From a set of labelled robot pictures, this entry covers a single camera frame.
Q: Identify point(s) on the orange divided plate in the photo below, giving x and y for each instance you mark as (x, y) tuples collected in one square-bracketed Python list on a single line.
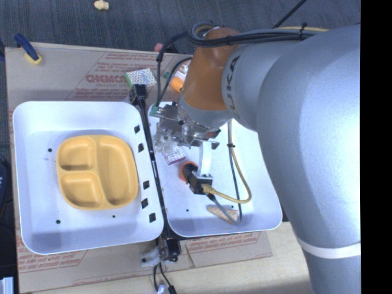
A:
[(98, 170)]

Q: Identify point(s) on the white pink patterned carton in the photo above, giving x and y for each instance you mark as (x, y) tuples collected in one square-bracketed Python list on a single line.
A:
[(175, 156)]

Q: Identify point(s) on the orange and white bottle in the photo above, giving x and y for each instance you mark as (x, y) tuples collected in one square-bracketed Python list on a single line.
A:
[(177, 83)]

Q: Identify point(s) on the tan biscuit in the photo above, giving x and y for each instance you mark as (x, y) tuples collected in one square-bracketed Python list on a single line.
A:
[(216, 211)]

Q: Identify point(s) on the orange round toy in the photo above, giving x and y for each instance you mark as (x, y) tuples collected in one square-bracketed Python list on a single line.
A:
[(184, 168)]

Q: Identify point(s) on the white plastic tray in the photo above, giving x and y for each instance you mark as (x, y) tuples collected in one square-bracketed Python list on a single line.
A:
[(190, 222), (39, 164)]

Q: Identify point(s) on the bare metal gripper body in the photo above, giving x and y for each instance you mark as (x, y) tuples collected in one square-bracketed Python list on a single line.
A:
[(174, 119)]

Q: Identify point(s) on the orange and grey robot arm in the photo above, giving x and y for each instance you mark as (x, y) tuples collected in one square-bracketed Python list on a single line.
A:
[(306, 133)]

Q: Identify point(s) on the thin black and white rod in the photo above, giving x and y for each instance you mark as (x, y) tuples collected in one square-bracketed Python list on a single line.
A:
[(154, 170)]

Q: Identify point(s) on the brown cardboard board red print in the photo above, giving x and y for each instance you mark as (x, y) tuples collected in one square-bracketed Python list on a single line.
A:
[(76, 72)]

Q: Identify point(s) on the green white patterned packet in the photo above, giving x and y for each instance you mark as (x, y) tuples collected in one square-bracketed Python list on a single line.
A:
[(142, 76)]

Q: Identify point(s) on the beige toy food piece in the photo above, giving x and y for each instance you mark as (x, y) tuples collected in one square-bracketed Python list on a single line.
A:
[(101, 5)]

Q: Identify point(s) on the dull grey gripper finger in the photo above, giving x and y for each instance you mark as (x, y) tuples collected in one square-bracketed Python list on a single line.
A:
[(159, 138), (170, 142)]

